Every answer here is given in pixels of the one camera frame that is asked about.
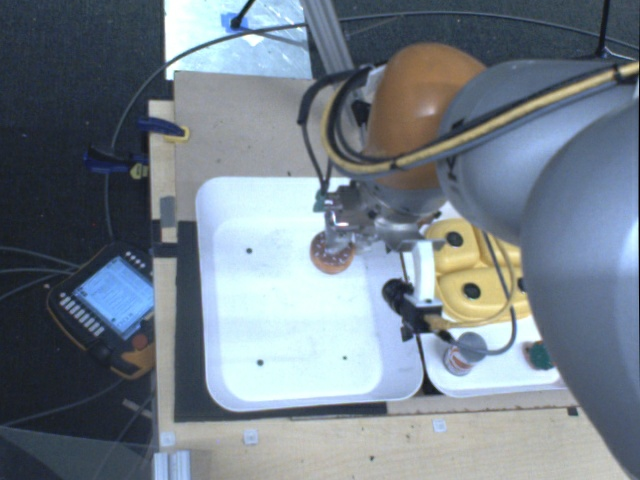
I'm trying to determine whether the green round toy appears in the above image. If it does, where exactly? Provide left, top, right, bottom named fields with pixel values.
left=523, top=341, right=556, bottom=372

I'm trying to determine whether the brown sprinkled doughnut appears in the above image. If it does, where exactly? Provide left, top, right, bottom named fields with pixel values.
left=309, top=231, right=357, bottom=276

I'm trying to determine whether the yellow divided plate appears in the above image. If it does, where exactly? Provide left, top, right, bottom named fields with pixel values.
left=423, top=217, right=534, bottom=325

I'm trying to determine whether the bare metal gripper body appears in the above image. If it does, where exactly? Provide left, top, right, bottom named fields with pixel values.
left=323, top=184, right=447, bottom=255

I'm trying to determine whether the white plastic tray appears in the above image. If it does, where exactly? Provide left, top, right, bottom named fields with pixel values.
left=194, top=175, right=426, bottom=414
left=413, top=202, right=576, bottom=400

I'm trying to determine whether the black cylinder on white bracket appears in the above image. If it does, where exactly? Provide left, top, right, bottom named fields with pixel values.
left=381, top=239, right=446, bottom=342

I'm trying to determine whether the brown cardboard board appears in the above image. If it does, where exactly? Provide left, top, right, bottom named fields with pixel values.
left=172, top=69, right=581, bottom=417

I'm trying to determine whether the orange and white can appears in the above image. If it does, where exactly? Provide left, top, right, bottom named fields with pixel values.
left=442, top=331, right=489, bottom=377

